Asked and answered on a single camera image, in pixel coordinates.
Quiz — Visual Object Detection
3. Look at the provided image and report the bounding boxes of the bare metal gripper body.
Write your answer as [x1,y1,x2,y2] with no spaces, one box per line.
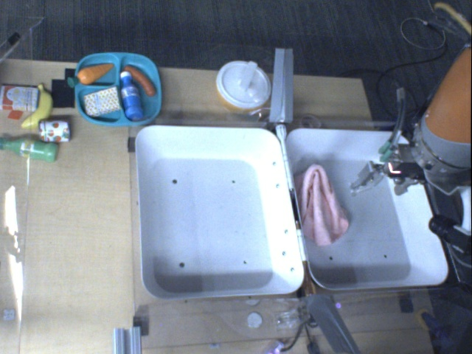
[382,144,429,195]

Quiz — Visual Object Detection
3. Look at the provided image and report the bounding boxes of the pink folded cloth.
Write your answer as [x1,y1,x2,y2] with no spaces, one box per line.
[294,163,350,247]

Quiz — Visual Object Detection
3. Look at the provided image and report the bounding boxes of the white plastic tray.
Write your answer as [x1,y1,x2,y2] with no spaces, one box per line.
[134,125,305,301]
[285,128,450,291]

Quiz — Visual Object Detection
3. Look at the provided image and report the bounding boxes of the yellow cup with white lid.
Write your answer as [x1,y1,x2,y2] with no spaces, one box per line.
[215,60,273,114]

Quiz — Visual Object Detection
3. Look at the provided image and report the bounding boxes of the blue divided plate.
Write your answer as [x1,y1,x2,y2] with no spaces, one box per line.
[67,52,163,128]

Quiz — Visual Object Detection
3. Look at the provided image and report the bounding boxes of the brown sausage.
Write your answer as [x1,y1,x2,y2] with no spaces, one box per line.
[123,64,157,97]

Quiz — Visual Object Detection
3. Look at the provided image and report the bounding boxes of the blue bottle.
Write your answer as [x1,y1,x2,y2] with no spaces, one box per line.
[119,71,145,122]

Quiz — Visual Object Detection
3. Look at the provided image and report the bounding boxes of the orange carrot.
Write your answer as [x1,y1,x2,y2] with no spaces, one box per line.
[67,63,115,88]

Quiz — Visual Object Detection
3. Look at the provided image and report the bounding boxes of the white can with orange print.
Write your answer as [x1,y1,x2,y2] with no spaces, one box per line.
[38,119,71,143]

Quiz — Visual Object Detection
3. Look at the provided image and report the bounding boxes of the green bottle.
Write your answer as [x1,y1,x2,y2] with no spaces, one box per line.
[0,137,60,163]

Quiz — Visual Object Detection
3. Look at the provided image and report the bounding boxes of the yellow banana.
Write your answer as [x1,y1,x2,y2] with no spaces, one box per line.
[21,83,54,130]

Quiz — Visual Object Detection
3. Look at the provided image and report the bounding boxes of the white and orange carton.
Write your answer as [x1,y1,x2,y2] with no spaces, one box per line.
[0,84,41,113]

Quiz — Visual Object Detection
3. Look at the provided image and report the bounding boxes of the black cylinder on white bracket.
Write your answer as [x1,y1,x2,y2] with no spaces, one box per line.
[427,183,472,258]

